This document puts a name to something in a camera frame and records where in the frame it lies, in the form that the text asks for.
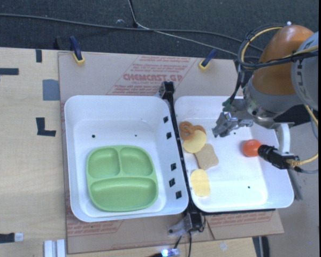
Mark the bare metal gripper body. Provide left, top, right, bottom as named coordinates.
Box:
left=228, top=98, right=279, bottom=129

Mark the orange ball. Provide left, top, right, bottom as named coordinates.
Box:
left=242, top=139, right=263, bottom=158

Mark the yellow round toy slice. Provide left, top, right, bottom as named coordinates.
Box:
left=190, top=168, right=211, bottom=198
left=182, top=130, right=208, bottom=154

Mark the brown toy pretzel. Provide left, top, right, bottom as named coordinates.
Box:
left=179, top=121, right=197, bottom=141

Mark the tan toy bread slice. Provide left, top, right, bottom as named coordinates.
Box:
left=194, top=143, right=219, bottom=171

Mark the thin black rod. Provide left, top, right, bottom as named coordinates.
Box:
left=166, top=95, right=196, bottom=216

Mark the white plastic tray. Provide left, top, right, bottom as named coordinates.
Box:
left=64, top=95, right=190, bottom=223
left=173, top=95, right=295, bottom=214

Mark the green divided plate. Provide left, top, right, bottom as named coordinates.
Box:
left=86, top=145, right=159, bottom=213

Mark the brown cardboard board red print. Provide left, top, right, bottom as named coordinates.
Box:
left=57, top=51, right=285, bottom=254

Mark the black cylinder on white bracket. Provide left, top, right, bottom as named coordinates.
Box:
left=257, top=123, right=301, bottom=170

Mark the black block with thin wires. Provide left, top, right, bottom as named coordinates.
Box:
left=166, top=212, right=206, bottom=237
left=159, top=81, right=175, bottom=100

